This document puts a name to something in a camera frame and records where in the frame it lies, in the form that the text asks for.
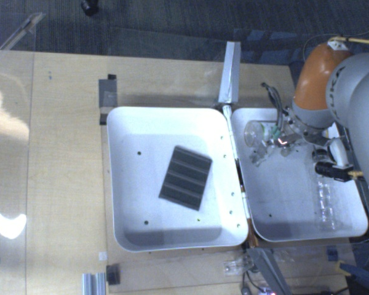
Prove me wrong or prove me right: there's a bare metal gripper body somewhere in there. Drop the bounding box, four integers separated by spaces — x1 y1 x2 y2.
276 124 329 149

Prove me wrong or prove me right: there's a clear plastic bottle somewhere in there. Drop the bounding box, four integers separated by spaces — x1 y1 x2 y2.
312 163 339 232
244 119 279 149

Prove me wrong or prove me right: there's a white plastic tray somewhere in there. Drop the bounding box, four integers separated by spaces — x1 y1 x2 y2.
230 107 369 243
106 106 250 253

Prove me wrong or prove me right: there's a dark grey ribbed block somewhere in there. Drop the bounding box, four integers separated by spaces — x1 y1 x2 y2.
158 145 213 212

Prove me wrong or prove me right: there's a black cylinder on white bracket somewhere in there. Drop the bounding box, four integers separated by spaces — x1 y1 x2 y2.
312 136 356 183

